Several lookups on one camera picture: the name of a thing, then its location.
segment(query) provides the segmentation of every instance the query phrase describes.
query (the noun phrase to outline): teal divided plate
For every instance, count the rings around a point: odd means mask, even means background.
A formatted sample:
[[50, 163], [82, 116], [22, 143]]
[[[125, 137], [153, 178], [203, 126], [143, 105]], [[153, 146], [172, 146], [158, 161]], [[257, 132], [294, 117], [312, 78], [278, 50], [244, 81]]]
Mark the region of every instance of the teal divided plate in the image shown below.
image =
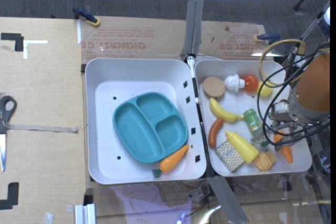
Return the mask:
[[180, 113], [158, 92], [144, 93], [119, 105], [113, 114], [113, 126], [129, 153], [143, 163], [163, 159], [188, 138]]

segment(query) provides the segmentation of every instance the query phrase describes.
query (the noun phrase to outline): mustard bottle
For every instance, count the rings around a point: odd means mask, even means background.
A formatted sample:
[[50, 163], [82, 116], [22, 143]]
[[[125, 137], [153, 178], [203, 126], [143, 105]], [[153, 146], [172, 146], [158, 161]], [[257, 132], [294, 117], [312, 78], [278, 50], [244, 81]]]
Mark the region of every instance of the mustard bottle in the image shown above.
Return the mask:
[[251, 163], [259, 155], [259, 150], [236, 132], [225, 130], [225, 133], [231, 145], [246, 163]]

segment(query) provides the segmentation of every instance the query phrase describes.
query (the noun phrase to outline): yellow lemon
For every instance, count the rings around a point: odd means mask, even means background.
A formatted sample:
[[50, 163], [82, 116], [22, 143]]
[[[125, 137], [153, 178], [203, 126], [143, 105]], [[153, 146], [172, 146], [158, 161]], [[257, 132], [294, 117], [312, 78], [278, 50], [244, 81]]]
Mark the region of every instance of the yellow lemon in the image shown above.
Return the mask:
[[[261, 85], [262, 85], [262, 81], [259, 81], [258, 92], [259, 92], [259, 89], [260, 89]], [[271, 86], [272, 84], [270, 84], [269, 82], [266, 82], [266, 84], [261, 89], [260, 96], [265, 97], [265, 96], [269, 96], [272, 93], [273, 88], [267, 87], [267, 85]]]

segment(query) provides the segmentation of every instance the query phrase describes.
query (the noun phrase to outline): yellow banana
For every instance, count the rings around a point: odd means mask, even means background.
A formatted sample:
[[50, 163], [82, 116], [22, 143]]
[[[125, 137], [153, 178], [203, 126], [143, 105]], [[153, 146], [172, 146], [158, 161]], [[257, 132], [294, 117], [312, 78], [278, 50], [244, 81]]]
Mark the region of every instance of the yellow banana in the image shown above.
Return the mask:
[[210, 110], [218, 117], [222, 118], [226, 122], [234, 122], [244, 118], [243, 115], [237, 115], [233, 112], [225, 110], [214, 98], [209, 100]]

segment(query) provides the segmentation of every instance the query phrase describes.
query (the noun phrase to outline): round tan disc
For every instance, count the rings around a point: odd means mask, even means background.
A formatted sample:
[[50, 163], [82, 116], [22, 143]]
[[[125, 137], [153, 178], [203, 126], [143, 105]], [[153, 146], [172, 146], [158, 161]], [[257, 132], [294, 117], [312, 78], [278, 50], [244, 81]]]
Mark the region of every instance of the round tan disc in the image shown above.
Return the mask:
[[203, 81], [203, 89], [209, 97], [220, 97], [224, 94], [224, 82], [218, 77], [207, 77]]

